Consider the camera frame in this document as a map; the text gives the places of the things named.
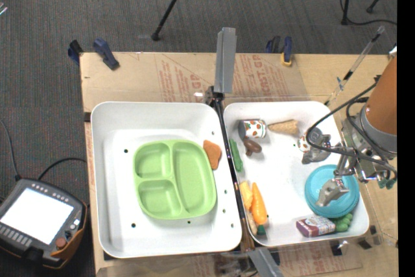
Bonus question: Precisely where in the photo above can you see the thin black and white rod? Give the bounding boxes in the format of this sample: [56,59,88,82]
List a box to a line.
[212,97,256,252]

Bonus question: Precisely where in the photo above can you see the green divided plate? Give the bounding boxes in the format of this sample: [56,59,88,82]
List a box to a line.
[132,139,218,221]

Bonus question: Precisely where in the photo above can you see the black block with thin wires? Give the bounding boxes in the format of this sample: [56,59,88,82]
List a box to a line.
[203,86,225,105]

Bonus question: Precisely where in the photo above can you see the beige toy food piece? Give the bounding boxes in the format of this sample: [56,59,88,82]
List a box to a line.
[244,210,259,236]

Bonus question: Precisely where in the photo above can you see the pink and white carton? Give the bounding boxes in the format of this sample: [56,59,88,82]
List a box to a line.
[295,215,337,239]

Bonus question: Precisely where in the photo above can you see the yellow toy corn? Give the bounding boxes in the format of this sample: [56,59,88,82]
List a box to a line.
[239,180,254,211]

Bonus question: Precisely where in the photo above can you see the white plastic tray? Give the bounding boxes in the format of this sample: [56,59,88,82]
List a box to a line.
[90,101,243,259]
[222,101,371,248]

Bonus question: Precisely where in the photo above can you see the orange brown biscuit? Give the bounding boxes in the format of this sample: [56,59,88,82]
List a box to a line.
[202,139,223,171]

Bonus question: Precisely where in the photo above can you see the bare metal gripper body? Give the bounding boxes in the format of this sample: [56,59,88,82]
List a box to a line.
[340,121,394,183]

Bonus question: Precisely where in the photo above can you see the orange carrot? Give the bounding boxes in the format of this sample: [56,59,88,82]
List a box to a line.
[251,182,269,236]

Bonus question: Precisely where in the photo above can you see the blue bowl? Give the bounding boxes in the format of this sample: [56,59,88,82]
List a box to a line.
[303,163,361,219]

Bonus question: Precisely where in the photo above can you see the green grapes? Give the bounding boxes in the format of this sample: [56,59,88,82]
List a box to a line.
[333,212,354,233]

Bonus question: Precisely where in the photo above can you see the tan ice cream cone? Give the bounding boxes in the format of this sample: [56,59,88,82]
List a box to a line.
[267,119,300,136]

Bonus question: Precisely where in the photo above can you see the white can with strawberry print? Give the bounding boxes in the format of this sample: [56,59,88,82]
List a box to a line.
[238,119,268,141]

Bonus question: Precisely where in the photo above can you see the green pea pod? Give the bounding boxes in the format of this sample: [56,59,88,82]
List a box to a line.
[229,138,244,173]

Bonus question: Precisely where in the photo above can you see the brown cardboard board red print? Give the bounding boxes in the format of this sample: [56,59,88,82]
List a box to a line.
[79,51,398,277]

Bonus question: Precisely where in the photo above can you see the brown toy mushroom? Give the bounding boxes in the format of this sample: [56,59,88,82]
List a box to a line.
[243,138,263,158]

